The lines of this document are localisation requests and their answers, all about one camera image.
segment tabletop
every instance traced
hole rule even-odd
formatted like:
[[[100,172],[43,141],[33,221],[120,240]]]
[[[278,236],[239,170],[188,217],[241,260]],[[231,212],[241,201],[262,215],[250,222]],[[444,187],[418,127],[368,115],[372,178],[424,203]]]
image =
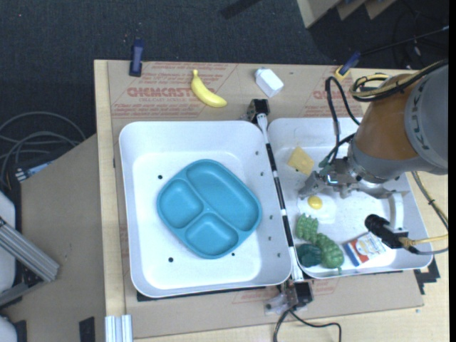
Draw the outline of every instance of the tabletop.
[[[98,164],[100,173],[100,205],[103,229],[103,262],[105,275],[105,308],[108,316],[122,316],[127,313],[125,300],[125,280],[122,268],[121,232],[118,214],[118,190],[116,185],[113,158],[113,121],[110,101],[110,61],[95,61],[95,99],[98,137]],[[291,66],[272,65],[276,72],[288,72]],[[322,67],[305,67],[309,72],[321,73]],[[360,77],[376,70],[352,69],[352,78]],[[447,175],[435,176],[421,174],[430,194],[447,214]],[[429,235],[440,235],[442,227],[432,208],[427,205],[418,187],[411,180],[415,198],[423,216]],[[448,254],[438,254],[435,260],[440,272],[436,283],[425,285],[423,306],[398,310],[355,313],[353,315],[331,316],[312,319],[311,323],[337,322],[341,325],[345,341],[449,341],[449,276]],[[257,326],[236,328],[218,328],[211,331],[193,331],[192,333],[170,334],[136,338],[136,341],[271,341],[275,323],[263,323]],[[281,325],[280,341],[337,341],[337,329],[309,328],[299,321],[288,318]]]

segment blue plastic tray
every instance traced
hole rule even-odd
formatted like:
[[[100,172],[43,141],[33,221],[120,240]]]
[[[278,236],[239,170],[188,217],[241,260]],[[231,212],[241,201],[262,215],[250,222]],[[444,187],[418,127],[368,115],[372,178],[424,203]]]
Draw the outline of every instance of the blue plastic tray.
[[[160,190],[162,221],[195,254],[216,259],[236,249],[258,226],[261,205],[221,163],[198,160]]]

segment dark green pepper toy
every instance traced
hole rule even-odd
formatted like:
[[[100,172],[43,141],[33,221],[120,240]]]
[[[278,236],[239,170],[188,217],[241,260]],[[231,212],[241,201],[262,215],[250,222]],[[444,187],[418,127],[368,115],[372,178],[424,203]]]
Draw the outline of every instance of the dark green pepper toy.
[[[341,272],[344,256],[337,243],[325,234],[318,233],[316,236],[316,246],[321,250],[321,266],[328,269],[338,269]]]
[[[312,267],[321,263],[321,250],[315,244],[305,243],[296,249],[299,262],[304,267]]]

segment fried egg toy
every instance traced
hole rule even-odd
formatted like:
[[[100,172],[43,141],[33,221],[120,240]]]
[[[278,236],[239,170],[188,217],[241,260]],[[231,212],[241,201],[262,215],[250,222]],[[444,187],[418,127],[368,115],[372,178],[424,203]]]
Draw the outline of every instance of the fried egg toy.
[[[336,220],[336,202],[324,193],[298,199],[301,214],[317,218],[321,224],[331,224]]]

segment banana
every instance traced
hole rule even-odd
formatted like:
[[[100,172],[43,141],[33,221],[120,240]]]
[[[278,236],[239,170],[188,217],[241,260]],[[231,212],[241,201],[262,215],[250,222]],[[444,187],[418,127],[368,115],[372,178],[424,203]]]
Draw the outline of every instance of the banana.
[[[225,99],[209,91],[198,76],[198,70],[193,70],[192,91],[204,104],[213,108],[222,108],[227,104]]]

